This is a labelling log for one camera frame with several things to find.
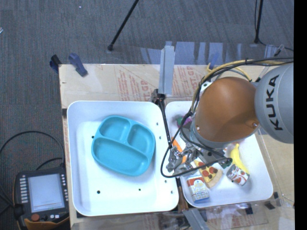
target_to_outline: yellow banana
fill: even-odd
[[[240,153],[239,153],[239,144],[237,143],[236,146],[231,150],[230,155],[232,158],[232,163],[235,164],[237,167],[239,167],[241,170],[245,171],[249,174],[248,169],[245,167],[245,165],[242,163],[240,159]]]

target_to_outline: white tray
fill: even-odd
[[[178,116],[185,115],[191,102],[170,102],[165,108],[169,132],[174,136],[178,130],[176,119]],[[176,141],[180,144],[182,149],[185,148],[185,142],[178,135]],[[223,169],[218,163],[213,166],[223,170],[223,176],[214,187],[208,189],[210,197],[203,202],[194,203],[187,185],[187,178],[189,176],[181,176],[181,184],[184,196],[189,204],[194,207],[212,207],[228,204],[239,204],[251,201],[261,201],[270,198],[273,194],[273,185],[263,160],[259,145],[255,135],[252,135],[239,143],[240,157],[243,164],[250,172],[250,178],[247,183],[240,186],[226,176],[230,167]],[[168,155],[165,159],[165,166],[167,165]]]
[[[109,115],[121,115],[148,127],[156,148],[147,171],[131,177],[99,165],[91,145],[99,125]],[[151,102],[77,101],[67,110],[72,198],[78,212],[102,216],[169,211],[178,204],[176,180],[160,173],[168,147],[160,108]]]

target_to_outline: handheld controller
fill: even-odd
[[[52,229],[68,220],[66,185],[66,171],[62,166],[18,173],[13,198],[14,216],[20,229],[30,230],[38,225]]]

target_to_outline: toy pizza slice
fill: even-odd
[[[203,162],[200,162],[198,160],[194,160],[194,163],[197,167],[205,165]],[[215,186],[223,175],[222,170],[216,169],[212,166],[206,166],[198,170],[204,178],[208,188]]]

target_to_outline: gray floor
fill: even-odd
[[[159,64],[161,49],[173,45],[175,64],[208,64],[213,57],[221,64],[267,58],[283,45],[278,56],[293,56],[294,0],[263,0],[263,44],[254,43],[260,0],[140,0],[108,51],[134,1],[0,0],[1,145],[26,130],[63,143],[59,78],[49,65],[54,54],[65,64],[71,52],[83,63]],[[50,137],[17,136],[0,153],[3,189],[12,197],[18,172],[57,156],[60,147]],[[0,212],[6,206],[0,198]],[[0,215],[0,230],[16,229],[10,207]]]

